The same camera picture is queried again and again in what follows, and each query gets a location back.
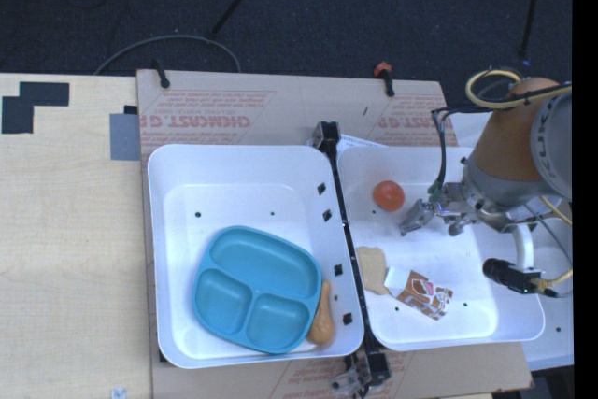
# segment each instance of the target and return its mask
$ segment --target black carpet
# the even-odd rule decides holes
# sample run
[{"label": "black carpet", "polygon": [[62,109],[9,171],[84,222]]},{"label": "black carpet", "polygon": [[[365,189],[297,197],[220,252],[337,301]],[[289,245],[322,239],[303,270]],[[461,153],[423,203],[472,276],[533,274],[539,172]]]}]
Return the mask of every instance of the black carpet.
[{"label": "black carpet", "polygon": [[467,79],[489,67],[570,81],[572,8],[573,0],[0,0],[0,72],[133,76],[158,59],[166,70],[371,78],[385,61],[393,78],[439,81],[456,106],[467,102]]}]

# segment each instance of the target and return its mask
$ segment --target blue plate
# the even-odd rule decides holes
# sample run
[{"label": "blue plate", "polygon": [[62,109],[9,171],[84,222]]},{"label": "blue plate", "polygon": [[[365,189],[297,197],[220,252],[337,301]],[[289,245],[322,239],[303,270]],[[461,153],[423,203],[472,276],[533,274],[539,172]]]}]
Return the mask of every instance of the blue plate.
[{"label": "blue plate", "polygon": [[195,275],[193,312],[211,333],[280,354],[306,337],[320,299],[320,267],[290,241],[246,226],[220,230]]}]

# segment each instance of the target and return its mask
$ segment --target metal bracket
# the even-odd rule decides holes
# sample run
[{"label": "metal bracket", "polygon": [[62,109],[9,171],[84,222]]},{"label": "metal bracket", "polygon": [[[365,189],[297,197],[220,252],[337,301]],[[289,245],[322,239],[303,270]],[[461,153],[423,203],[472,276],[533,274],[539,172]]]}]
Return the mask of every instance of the metal bracket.
[{"label": "metal bracket", "polygon": [[430,203],[424,203],[419,199],[413,207],[407,211],[406,217],[399,225],[401,236],[421,228],[434,217],[434,206]]},{"label": "metal bracket", "polygon": [[345,399],[355,397],[355,394],[360,394],[365,397],[367,393],[368,384],[372,381],[370,368],[365,360],[357,360],[344,373],[334,376],[330,379],[330,387],[333,391],[335,399]]},{"label": "metal bracket", "polygon": [[349,229],[349,219],[347,216],[347,209],[345,207],[345,198],[343,196],[343,189],[340,182],[340,174],[338,172],[336,145],[340,141],[340,138],[340,129],[336,121],[321,121],[318,123],[313,132],[312,146],[328,157],[330,166],[333,170],[336,197],[343,222],[343,229],[345,232],[345,240],[347,241],[347,248],[349,250],[349,257],[351,259],[355,288],[357,289],[360,307],[362,310],[364,326],[363,348],[365,350],[365,359],[368,364],[370,384],[377,386],[391,376],[391,371],[388,367],[386,356],[383,352],[381,352],[381,346],[372,333],[369,315],[367,313],[367,305],[365,304],[365,293],[363,290],[362,277],[359,273],[357,254],[355,252],[355,247],[353,246],[353,240]]}]

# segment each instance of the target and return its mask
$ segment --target sink basin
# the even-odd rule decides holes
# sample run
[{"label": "sink basin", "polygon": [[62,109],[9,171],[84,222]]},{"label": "sink basin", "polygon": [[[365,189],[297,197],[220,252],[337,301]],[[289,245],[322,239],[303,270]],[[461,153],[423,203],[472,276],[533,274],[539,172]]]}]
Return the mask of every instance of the sink basin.
[{"label": "sink basin", "polygon": [[[461,158],[471,149],[447,149],[446,181],[460,181]],[[440,148],[349,148],[338,169],[355,248],[382,249],[386,266],[416,271],[435,285],[453,291],[446,315],[438,321],[406,306],[390,294],[365,291],[372,331],[389,349],[415,350],[466,344],[527,341],[542,334],[545,318],[535,294],[518,294],[494,283],[482,272],[489,257],[515,254],[512,235],[485,224],[468,225],[450,236],[438,217],[401,236],[399,223],[418,200],[427,201],[428,187],[440,168]],[[373,200],[374,187],[393,180],[403,188],[402,208],[389,212]]]},{"label": "sink basin", "polygon": [[[196,369],[337,357],[361,345],[361,306],[323,153],[172,144],[152,153],[148,179],[158,344],[168,362]],[[335,334],[315,345],[304,337],[325,279]]]}]

